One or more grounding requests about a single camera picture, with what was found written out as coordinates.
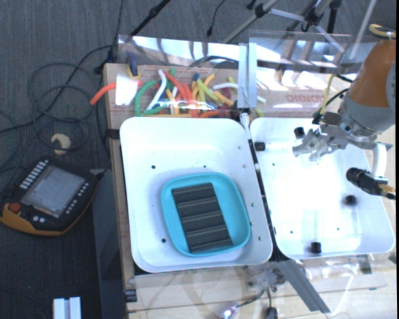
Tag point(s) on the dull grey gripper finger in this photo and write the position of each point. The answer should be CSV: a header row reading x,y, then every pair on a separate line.
x,y
320,152
302,148

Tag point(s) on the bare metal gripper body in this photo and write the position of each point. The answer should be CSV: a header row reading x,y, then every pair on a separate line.
x,y
336,133

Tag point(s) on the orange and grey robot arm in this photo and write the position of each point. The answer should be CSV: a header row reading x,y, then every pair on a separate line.
x,y
372,78

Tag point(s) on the clear plastic bottle black cap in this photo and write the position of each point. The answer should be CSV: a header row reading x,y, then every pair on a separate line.
x,y
299,132
351,200
316,247

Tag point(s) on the white plastic tray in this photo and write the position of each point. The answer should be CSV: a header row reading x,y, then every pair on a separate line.
x,y
186,145
312,191

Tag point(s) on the brown cardboard board red print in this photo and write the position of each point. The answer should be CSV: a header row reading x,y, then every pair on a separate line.
x,y
296,99

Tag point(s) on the yellow foam tube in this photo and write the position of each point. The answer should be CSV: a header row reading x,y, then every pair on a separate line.
x,y
209,80
224,98

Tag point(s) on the white foam tube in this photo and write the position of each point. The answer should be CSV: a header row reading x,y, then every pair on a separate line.
x,y
224,86
161,90

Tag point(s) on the yellow-green foam tube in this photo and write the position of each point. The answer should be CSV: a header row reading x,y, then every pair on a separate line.
x,y
206,90

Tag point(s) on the dark grey ribbed block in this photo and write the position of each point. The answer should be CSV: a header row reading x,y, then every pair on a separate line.
x,y
203,218

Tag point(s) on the red foam tube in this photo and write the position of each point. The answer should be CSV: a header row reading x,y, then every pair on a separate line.
x,y
179,86

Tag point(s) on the blue plate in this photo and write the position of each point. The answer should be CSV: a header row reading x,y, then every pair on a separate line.
x,y
171,218

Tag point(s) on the green foam tube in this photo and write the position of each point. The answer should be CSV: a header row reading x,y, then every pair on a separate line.
x,y
140,93

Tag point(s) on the orange foam tube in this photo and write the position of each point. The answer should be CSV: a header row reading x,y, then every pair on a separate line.
x,y
101,93

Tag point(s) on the beige toy croissant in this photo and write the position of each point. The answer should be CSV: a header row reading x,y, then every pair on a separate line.
x,y
62,141

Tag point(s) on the black cylinder on white bracket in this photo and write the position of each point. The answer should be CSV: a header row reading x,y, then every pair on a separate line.
x,y
360,178

